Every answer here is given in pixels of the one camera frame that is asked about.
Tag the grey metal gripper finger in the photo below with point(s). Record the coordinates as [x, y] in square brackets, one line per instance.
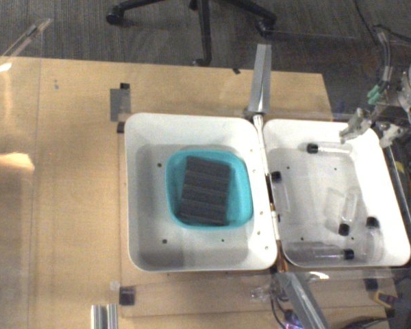
[392, 132]
[355, 124]

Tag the clear plastic bottle black cap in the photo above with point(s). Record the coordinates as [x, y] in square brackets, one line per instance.
[322, 253]
[329, 147]
[373, 238]
[348, 211]
[281, 194]

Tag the white plastic tray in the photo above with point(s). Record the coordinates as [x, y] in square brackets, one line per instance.
[147, 190]
[311, 197]

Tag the teal plastic bowl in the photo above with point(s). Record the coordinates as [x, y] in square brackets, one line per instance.
[241, 190]

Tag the dark grey ribbed foam block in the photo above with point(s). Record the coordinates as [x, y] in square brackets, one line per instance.
[205, 190]

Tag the black office chair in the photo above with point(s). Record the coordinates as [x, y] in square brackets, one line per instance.
[205, 19]

